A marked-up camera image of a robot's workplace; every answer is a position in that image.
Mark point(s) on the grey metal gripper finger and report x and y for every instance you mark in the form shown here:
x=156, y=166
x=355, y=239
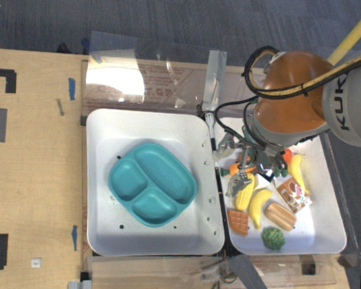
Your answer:
x=245, y=179
x=234, y=187

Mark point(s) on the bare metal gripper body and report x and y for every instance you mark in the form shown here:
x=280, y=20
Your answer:
x=265, y=159

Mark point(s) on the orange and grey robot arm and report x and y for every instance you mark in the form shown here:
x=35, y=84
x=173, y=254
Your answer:
x=294, y=95

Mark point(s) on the orange carrot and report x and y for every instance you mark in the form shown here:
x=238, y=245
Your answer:
x=235, y=169

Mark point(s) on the yellow corn cob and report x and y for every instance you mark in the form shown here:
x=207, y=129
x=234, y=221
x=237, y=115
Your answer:
x=244, y=198

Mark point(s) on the thin black and white rod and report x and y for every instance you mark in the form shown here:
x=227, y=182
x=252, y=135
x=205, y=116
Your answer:
x=219, y=185

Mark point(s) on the orange round toy fruit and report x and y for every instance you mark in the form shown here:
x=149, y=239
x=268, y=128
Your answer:
x=288, y=155

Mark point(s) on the yellow banana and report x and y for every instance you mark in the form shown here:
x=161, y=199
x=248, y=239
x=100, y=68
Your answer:
x=296, y=171
x=257, y=205

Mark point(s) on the orange waffle biscuit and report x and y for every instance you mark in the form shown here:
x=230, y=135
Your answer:
x=237, y=222

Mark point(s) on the brown and white printed carton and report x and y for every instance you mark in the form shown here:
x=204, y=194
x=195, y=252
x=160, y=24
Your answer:
x=294, y=195

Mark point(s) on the tan hot dog bun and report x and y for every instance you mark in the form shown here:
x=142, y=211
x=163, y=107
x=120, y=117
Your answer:
x=280, y=216

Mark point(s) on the green broccoli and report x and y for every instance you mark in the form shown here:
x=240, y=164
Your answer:
x=273, y=238

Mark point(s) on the teal divided plate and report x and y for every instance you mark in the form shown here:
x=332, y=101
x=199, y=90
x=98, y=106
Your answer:
x=154, y=181

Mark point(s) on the white plastic tray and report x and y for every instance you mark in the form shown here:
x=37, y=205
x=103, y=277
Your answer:
x=320, y=236
x=151, y=245

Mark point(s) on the grey metal bolt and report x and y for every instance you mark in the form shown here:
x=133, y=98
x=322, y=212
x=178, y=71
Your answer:
x=60, y=107

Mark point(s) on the small white square tag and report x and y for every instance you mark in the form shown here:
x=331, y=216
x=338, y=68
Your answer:
x=35, y=262

